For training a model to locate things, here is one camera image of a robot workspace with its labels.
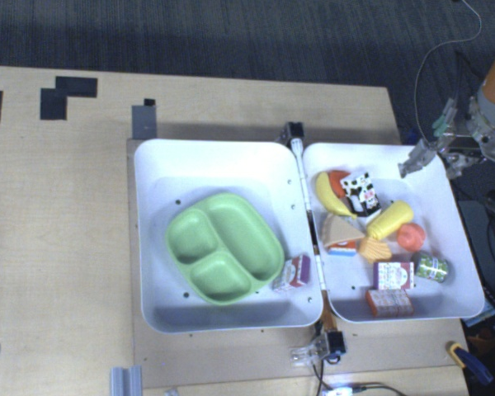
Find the tin can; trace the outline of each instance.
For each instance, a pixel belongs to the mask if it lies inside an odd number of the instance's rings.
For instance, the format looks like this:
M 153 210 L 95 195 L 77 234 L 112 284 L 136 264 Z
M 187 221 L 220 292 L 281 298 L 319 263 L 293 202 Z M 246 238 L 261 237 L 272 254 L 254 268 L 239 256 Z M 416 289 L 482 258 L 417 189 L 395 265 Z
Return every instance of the tin can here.
M 416 252 L 412 256 L 414 274 L 430 281 L 442 283 L 449 274 L 449 265 L 446 260 L 433 257 L 424 252 Z

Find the green divided tray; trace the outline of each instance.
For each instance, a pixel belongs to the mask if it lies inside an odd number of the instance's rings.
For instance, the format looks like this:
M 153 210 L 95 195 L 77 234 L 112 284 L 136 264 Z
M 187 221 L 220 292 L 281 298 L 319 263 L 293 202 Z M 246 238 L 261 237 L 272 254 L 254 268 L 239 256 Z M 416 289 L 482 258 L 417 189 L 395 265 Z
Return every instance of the green divided tray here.
M 281 243 L 241 196 L 221 193 L 182 211 L 168 226 L 168 251 L 191 287 L 217 305 L 237 302 L 273 281 Z

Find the table surface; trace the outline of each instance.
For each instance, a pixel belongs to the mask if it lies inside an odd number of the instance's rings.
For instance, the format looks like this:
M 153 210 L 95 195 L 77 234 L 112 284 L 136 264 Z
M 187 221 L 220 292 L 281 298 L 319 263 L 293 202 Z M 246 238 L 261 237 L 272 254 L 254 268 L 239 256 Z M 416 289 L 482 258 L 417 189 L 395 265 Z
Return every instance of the table surface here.
M 56 76 L 97 78 L 97 98 L 70 97 L 66 121 L 40 120 L 40 89 Z M 175 337 L 139 328 L 131 106 L 155 99 L 164 138 L 273 140 L 286 121 L 303 121 L 309 142 L 399 144 L 384 88 L 0 67 L 0 91 L 0 394 L 108 394 L 110 369 L 134 363 L 146 387 L 159 386 L 148 396 L 173 385 L 182 396 L 315 393 L 312 372 L 288 361 L 309 328 Z M 446 353 L 447 342 L 465 346 L 460 321 L 337 324 L 348 353 L 327 368 L 328 383 L 468 393 Z M 139 358 L 146 346 L 160 348 L 157 365 Z

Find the yellow vegetable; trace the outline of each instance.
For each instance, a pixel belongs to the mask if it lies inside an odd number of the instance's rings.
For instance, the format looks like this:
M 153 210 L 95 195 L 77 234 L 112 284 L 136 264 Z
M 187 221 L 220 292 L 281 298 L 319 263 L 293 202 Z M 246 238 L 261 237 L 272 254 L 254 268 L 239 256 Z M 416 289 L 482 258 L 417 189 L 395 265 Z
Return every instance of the yellow vegetable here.
M 341 200 L 339 200 L 339 198 L 337 198 L 336 194 L 333 193 L 332 187 L 330 186 L 330 179 L 326 172 L 319 173 L 317 176 L 317 180 L 315 181 L 315 193 L 328 212 L 335 215 L 350 216 L 353 219 L 357 217 Z

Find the white cable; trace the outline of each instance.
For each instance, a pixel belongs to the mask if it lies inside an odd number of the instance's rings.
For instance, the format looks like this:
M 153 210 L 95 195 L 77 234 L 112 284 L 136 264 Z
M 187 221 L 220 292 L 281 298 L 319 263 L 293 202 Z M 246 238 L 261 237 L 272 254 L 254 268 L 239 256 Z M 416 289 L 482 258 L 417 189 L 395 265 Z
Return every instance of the white cable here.
M 435 45 L 432 49 L 427 51 L 427 54 L 424 56 L 424 58 L 422 60 L 422 64 L 420 64 L 420 68 L 418 69 L 418 73 L 416 74 L 416 80 L 414 81 L 414 115 L 415 115 L 416 124 L 418 126 L 418 129 L 420 130 L 420 135 L 422 136 L 422 139 L 425 141 L 425 143 L 427 145 L 429 145 L 429 141 L 427 140 L 426 136 L 424 135 L 422 125 L 420 124 L 420 115 L 418 114 L 418 104 L 416 101 L 417 90 L 418 90 L 418 81 L 420 79 L 420 74 L 422 73 L 423 67 L 425 66 L 427 59 L 429 58 L 429 56 L 431 55 L 431 53 L 433 51 L 439 49 L 443 45 L 467 43 L 469 41 L 473 41 L 475 38 L 477 38 L 480 35 L 480 32 L 482 31 L 482 17 L 480 17 L 479 13 L 475 9 L 473 9 L 465 0 L 461 0 L 461 1 L 478 18 L 478 31 L 477 31 L 477 33 L 475 35 L 473 35 L 472 37 L 466 38 L 463 40 L 444 41 L 443 43 Z

